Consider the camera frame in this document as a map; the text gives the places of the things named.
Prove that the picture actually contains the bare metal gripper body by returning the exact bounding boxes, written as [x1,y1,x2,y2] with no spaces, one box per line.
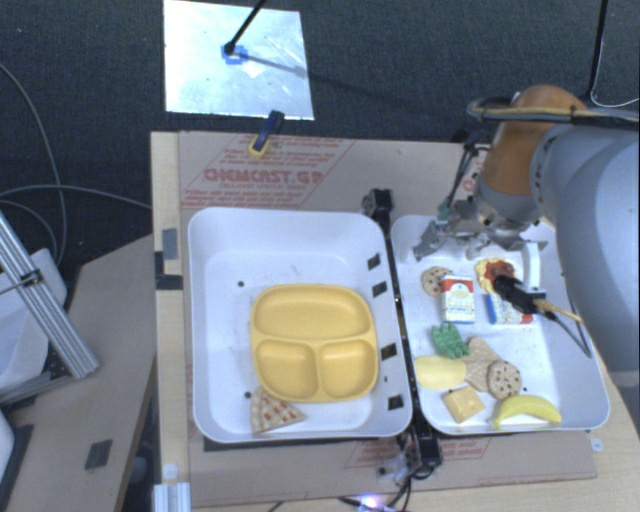
[440,198,549,252]

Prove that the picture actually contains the red and yellow round pizza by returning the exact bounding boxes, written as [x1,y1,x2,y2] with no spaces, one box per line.
[474,256,517,294]

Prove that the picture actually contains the chocolate chip biscuit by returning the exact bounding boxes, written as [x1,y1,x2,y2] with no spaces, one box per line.
[485,359,523,401]
[420,265,454,300]

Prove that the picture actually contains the red and white carton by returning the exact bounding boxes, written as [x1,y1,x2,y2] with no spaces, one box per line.
[439,273,477,325]

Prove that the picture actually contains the blue and white packet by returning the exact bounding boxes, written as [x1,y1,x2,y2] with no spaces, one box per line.
[483,291,534,327]

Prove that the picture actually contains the thin black and white rod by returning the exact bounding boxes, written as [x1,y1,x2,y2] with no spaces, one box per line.
[380,209,427,441]

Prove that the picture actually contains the green grapes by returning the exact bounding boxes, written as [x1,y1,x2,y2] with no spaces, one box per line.
[430,322,472,361]

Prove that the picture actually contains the tan cracker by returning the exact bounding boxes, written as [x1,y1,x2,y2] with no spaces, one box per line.
[461,335,504,393]

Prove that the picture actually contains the white plastic tray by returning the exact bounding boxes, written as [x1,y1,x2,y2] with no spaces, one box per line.
[187,205,414,444]
[390,214,612,435]

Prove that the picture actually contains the yellow lemon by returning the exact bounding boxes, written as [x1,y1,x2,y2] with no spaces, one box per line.
[413,354,468,391]

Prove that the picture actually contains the yellow divided plate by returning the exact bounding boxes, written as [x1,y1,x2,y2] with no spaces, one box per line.
[248,283,381,404]

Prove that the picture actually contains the yellow cheese wedge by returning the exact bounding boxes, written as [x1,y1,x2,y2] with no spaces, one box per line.
[441,385,487,425]

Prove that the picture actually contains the brown cardboard board red print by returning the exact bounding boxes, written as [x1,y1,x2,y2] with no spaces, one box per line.
[149,130,599,509]

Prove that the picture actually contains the yellow banana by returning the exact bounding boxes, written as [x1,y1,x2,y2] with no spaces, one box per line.
[491,394,563,429]

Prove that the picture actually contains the tan pizza slice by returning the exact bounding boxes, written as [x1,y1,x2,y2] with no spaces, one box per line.
[249,384,308,435]

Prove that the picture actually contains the black block with thin wires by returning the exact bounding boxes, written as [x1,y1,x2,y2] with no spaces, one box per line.
[360,188,394,219]
[413,428,444,469]

